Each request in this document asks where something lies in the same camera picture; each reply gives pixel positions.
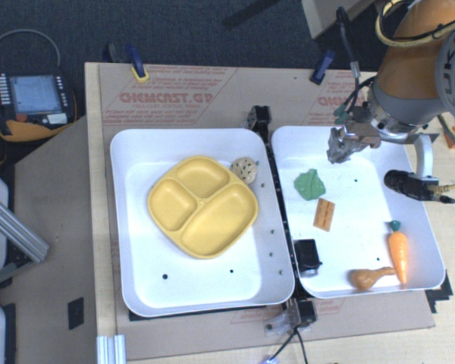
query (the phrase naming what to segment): controller screen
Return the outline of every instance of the controller screen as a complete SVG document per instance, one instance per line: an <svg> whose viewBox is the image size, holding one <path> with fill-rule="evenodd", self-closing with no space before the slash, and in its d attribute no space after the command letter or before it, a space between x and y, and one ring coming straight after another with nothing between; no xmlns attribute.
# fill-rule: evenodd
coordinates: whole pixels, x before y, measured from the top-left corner
<svg viewBox="0 0 455 364"><path fill-rule="evenodd" d="M61 111L52 75L11 77L10 86L16 113L36 115Z"/></svg>

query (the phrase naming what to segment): yellow divided plate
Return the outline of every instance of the yellow divided plate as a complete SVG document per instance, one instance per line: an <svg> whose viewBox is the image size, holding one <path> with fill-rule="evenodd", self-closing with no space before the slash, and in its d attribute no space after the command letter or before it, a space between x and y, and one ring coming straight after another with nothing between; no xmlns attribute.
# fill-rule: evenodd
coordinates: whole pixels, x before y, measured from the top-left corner
<svg viewBox="0 0 455 364"><path fill-rule="evenodd" d="M258 215L258 201L233 172L207 156L175 165L150 190L153 221L183 251L201 259L221 255Z"/></svg>

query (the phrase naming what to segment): cardboard sheet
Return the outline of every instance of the cardboard sheet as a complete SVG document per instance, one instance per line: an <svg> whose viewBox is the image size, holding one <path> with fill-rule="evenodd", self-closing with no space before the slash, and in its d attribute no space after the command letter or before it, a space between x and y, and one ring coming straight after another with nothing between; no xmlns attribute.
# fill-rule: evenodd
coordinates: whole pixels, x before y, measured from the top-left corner
<svg viewBox="0 0 455 364"><path fill-rule="evenodd" d="M318 86L309 80L312 71L303 69L158 65L146 69L150 80L138 84L128 64L99 66L116 317L118 333L126 337L127 358L278 344L284 338L267 334L265 323L282 311L281 306L130 320L121 297L110 142L117 132L132 127L245 127L254 105L270 107L270 131L284 125L332 125L333 111L353 90L351 73L327 71ZM434 325L423 291L313 302L318 321L304 331L307 340Z"/></svg>

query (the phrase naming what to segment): orange block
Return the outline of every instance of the orange block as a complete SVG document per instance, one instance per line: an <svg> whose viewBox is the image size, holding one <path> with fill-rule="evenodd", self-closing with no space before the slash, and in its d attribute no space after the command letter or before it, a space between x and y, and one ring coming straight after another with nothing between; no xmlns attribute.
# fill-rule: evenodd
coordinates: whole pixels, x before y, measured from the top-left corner
<svg viewBox="0 0 455 364"><path fill-rule="evenodd" d="M331 229L332 216L334 215L335 204L326 199L319 198L317 210L315 212L315 220L313 226L320 228L326 232Z"/></svg>
<svg viewBox="0 0 455 364"><path fill-rule="evenodd" d="M455 149L455 143L452 141L452 139L445 134L445 140L447 141L447 145L449 149Z"/></svg>

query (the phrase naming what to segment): white tray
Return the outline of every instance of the white tray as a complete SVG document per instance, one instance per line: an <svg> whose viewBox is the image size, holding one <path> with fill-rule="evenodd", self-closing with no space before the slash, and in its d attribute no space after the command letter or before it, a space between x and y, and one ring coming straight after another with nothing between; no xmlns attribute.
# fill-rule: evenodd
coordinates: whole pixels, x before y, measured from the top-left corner
<svg viewBox="0 0 455 364"><path fill-rule="evenodd" d="M301 274L302 286L320 298L440 286L444 265L423 203L384 185L387 171L411 171L404 146L383 142L378 149L353 154L348 162L331 164L326 154L330 129L282 127L271 140L293 241L315 239L322 262L316 276ZM318 171L325 184L322 198L335 203L329 232L313 226L317 200L304 200L293 185L310 168ZM387 276L370 290L354 290L349 271L392 265L387 245L391 220L400 221L408 237L407 284L402 286L396 276Z"/></svg>
<svg viewBox="0 0 455 364"><path fill-rule="evenodd" d="M259 203L252 227L225 253L196 259L174 245L150 217L150 188L170 168L194 155L228 167L259 162L250 184ZM111 142L120 245L122 294L144 317L282 303L295 279L265 145L250 130L124 130Z"/></svg>

